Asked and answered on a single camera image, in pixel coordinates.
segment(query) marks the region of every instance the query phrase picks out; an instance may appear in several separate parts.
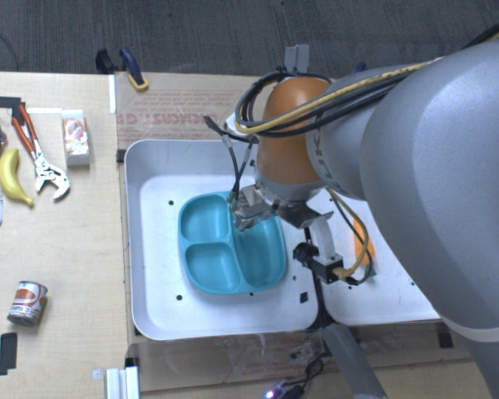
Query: pliers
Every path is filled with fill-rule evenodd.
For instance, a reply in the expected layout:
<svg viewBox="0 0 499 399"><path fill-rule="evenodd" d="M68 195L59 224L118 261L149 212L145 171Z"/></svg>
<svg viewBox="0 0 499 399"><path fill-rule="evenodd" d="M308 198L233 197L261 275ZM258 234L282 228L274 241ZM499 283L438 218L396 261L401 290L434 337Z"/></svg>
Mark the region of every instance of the pliers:
<svg viewBox="0 0 499 399"><path fill-rule="evenodd" d="M57 187L53 199L59 200L60 198L63 198L70 189L70 182L67 175L63 170L58 169L56 166L47 162L42 153L39 140L37 139L37 133L33 128L32 119L26 112L26 108L24 108L24 105L19 105L18 110L24 119L27 130L25 131L21 127L17 118L13 117L11 122L18 133L18 137L27 151L32 155L33 161L35 162L35 173L37 175L37 178L35 179L35 189L37 192L40 192L46 182L51 182Z"/></svg>

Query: gray carpet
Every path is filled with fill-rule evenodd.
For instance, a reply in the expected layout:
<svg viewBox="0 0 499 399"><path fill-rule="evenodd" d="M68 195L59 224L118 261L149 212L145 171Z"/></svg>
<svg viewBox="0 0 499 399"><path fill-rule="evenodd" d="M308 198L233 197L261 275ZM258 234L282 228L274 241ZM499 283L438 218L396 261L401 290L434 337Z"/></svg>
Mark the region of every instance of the gray carpet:
<svg viewBox="0 0 499 399"><path fill-rule="evenodd" d="M143 71L260 76L309 44L310 72L343 76L454 52L497 22L499 0L0 0L0 71L96 73L100 47L120 66L127 46Z"/></svg>

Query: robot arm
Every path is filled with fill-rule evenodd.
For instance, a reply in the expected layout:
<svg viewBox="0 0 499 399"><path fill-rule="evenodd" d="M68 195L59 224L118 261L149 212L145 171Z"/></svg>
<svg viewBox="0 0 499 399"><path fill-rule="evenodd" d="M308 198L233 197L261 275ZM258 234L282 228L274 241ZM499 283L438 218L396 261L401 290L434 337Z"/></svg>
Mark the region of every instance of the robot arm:
<svg viewBox="0 0 499 399"><path fill-rule="evenodd" d="M488 38L330 85L283 79L262 121L250 115L257 85L237 107L237 130L259 137L255 184L234 209L239 229L278 214L299 229L314 226L317 244L329 244L326 215L307 202L324 187L366 200L499 397L499 38ZM324 248L323 266L334 253Z"/></svg>

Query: can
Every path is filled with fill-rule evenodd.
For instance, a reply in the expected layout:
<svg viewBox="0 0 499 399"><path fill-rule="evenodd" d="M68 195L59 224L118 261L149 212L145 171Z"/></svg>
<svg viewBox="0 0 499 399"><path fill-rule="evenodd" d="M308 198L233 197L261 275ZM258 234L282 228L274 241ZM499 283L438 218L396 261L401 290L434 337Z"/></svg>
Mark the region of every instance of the can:
<svg viewBox="0 0 499 399"><path fill-rule="evenodd" d="M24 327L37 325L47 292L48 288L40 283L19 282L7 319Z"/></svg>

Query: wooden table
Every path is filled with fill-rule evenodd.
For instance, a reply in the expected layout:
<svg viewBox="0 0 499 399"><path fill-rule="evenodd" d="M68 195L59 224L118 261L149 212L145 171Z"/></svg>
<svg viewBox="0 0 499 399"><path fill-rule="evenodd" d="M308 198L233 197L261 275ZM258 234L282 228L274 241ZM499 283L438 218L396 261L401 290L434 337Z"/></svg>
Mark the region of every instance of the wooden table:
<svg viewBox="0 0 499 399"><path fill-rule="evenodd" d="M36 198L33 208L4 196L0 227L0 337L17 333L17 367L0 377L0 398L104 397L105 368L124 365L126 294L121 231L116 117L107 76L0 72L0 96L30 108L83 109L91 147L89 166L67 168L58 114L32 120L47 159L66 170L69 195L35 191L34 165L0 109L9 147L20 150L18 177ZM21 280L48 288L37 327L7 320Z"/></svg>

